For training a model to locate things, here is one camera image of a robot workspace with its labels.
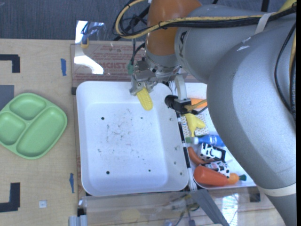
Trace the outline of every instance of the gray carpet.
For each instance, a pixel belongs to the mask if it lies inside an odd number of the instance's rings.
[[[0,38],[73,40],[76,21],[86,20],[104,22],[111,40],[116,15],[128,1],[0,0]],[[214,0],[199,1],[210,4]],[[270,0],[268,11],[277,11],[285,1]],[[260,11],[262,0],[219,0],[217,4]],[[130,13],[139,14],[147,5],[142,3]]]

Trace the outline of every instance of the blue bottle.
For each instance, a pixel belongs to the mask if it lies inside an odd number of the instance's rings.
[[[192,143],[194,145],[198,145],[201,143],[207,143],[213,146],[225,146],[222,139],[218,135],[204,135],[202,137],[187,137],[186,143]]]

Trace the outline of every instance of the white container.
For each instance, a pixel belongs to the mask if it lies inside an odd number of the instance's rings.
[[[93,196],[180,191],[188,172],[174,110],[158,84],[146,111],[130,82],[86,81],[76,91],[81,179]]]

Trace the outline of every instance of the green divided plate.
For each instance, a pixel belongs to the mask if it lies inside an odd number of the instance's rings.
[[[26,159],[45,155],[67,126],[65,112],[33,93],[12,99],[0,111],[0,144]]]

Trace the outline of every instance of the yellow cable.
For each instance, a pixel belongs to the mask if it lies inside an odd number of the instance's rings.
[[[159,24],[153,25],[151,27],[148,27],[147,29],[145,29],[144,31],[136,34],[136,35],[124,35],[120,30],[119,30],[119,22],[122,18],[122,16],[124,15],[124,13],[133,5],[142,2],[145,0],[135,0],[133,2],[131,2],[130,4],[128,4],[125,8],[122,9],[122,11],[119,13],[116,22],[115,22],[115,30],[116,32],[122,37],[122,38],[126,38],[126,39],[136,39],[139,38],[143,35],[148,34],[149,32],[152,32],[162,26],[165,26],[167,24],[172,24],[172,23],[177,23],[177,22],[190,22],[190,21],[221,21],[221,20],[236,20],[236,19],[243,19],[243,18],[250,18],[250,17],[254,17],[254,18],[261,18],[262,15],[252,15],[252,16],[214,16],[214,17],[209,17],[209,16],[203,16],[203,17],[182,17],[182,18],[174,18],[174,19],[170,19],[167,21],[163,21],[160,22]],[[276,12],[274,15],[278,14],[282,12],[282,10]]]
[[[295,31],[295,36],[293,38],[293,44],[292,44],[292,51],[291,51],[291,58],[290,58],[290,67],[289,67],[289,73],[291,74],[291,69],[293,65],[293,58],[296,54],[296,41],[297,41],[297,30]]]
[[[202,101],[196,103],[195,105],[184,105],[184,107],[187,109],[187,111],[191,112],[192,110],[197,108],[199,105],[202,105],[206,102],[207,102],[207,100],[205,99],[205,100],[202,100]]]
[[[291,7],[292,4],[294,2],[296,2],[297,0],[286,0],[286,2],[282,5],[281,9],[279,9],[279,11],[284,11],[286,10],[287,8]]]

